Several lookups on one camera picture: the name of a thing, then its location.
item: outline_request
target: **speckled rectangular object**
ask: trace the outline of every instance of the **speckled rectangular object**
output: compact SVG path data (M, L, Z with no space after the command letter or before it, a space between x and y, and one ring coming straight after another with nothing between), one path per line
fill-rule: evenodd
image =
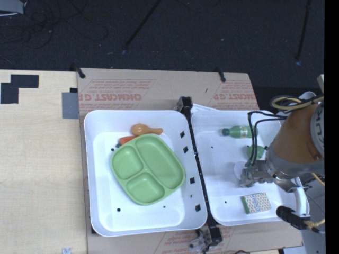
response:
M272 208L266 193L256 193L242 196L241 200L243 202L246 214L268 211Z

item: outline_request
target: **divided green plate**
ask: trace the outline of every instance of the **divided green plate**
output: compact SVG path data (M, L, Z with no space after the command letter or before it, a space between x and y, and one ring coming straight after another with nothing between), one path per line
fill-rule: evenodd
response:
M127 195L140 205L164 199L185 181L180 160L155 134L140 135L119 147L110 165Z

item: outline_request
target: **cardboard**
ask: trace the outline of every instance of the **cardboard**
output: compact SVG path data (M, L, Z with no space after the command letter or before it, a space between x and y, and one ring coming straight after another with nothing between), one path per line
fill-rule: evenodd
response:
M82 68L77 77L83 156L85 211L89 254L192 253L189 242L196 231L157 232L106 238L93 233L90 222L88 177L83 121L92 110L172 110L181 96L194 104L218 110L258 110L247 74ZM283 221L220 226L223 242L209 253L227 250L261 251L302 245L299 231Z

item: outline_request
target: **white tray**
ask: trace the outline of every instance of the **white tray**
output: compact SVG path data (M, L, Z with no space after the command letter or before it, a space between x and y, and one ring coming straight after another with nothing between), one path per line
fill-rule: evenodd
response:
M147 206L133 202L110 169L111 149L116 149L119 138L132 135L130 129L137 123L163 128L160 137L178 156L186 173L185 182L178 190ZM198 229L205 224L207 210L184 115L177 111L96 110L87 114L84 129L91 223L98 234L115 237Z
M211 214L218 223L225 226L281 221L276 215L276 208L280 205L290 208L296 206L294 194L286 193L274 183L256 183L250 188L238 186L237 177L240 174L235 174L234 166L248 160L246 149L252 145L252 139L225 137L221 129L249 125L248 112L250 111L198 111L192 115L193 132ZM253 114L252 125L267 118L271 117ZM280 122L261 122L257 128L257 144L269 146L280 129ZM262 192L267 194L272 208L264 212L246 214L240 197Z

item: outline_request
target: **bottle cap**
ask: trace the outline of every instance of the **bottle cap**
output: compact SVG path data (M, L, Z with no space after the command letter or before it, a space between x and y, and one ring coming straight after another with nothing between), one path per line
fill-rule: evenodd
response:
M229 129L228 128L223 128L222 135L228 136L229 135Z

